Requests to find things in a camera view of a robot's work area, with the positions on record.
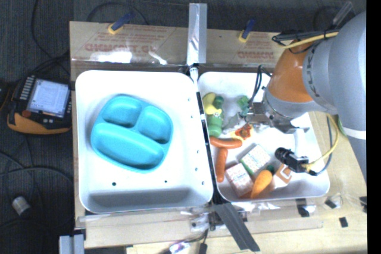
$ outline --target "blue divided plate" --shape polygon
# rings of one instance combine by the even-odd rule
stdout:
[[[163,110],[129,95],[117,95],[101,109],[90,142],[107,161],[147,173],[163,162],[172,134],[172,120]]]

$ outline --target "black device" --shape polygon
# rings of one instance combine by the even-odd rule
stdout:
[[[296,173],[304,173],[305,168],[303,164],[308,164],[308,158],[306,156],[297,157],[290,149],[283,147],[275,151],[275,157]]]
[[[10,129],[28,134],[55,134],[71,129],[69,83],[29,74],[17,83],[8,105]]]

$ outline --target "gray carpet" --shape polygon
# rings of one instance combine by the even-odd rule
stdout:
[[[366,10],[367,0],[0,0],[0,80],[15,83],[42,62],[65,54],[69,21],[112,21],[125,14],[125,6],[137,12],[133,23],[186,27],[188,4],[204,2],[210,29],[241,30],[254,17],[255,31],[281,32],[324,30],[346,1],[353,5],[352,15]],[[46,75],[68,77],[67,58],[62,67]],[[73,229],[72,135],[18,134],[7,127],[6,112],[1,111],[0,120],[0,253],[58,253],[58,236]],[[4,174],[21,167],[55,171]],[[18,195],[32,207],[28,221],[11,207]]]

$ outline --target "orange toy carrot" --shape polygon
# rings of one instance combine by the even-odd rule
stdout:
[[[254,181],[250,198],[257,197],[271,183],[273,174],[269,170],[262,170]]]
[[[217,160],[216,160],[217,182],[224,181],[226,159],[227,159],[227,149],[220,148],[220,150],[218,151]]]
[[[239,139],[219,139],[217,137],[210,137],[210,143],[214,147],[233,149],[242,146],[242,141]]]

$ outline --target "silver metal bar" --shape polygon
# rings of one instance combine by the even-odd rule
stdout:
[[[207,10],[206,4],[189,4],[188,66],[207,61]]]
[[[253,252],[261,250],[231,203],[214,205],[213,208],[225,223],[240,250],[249,249]]]
[[[60,254],[85,254],[83,235],[60,236],[59,251]]]

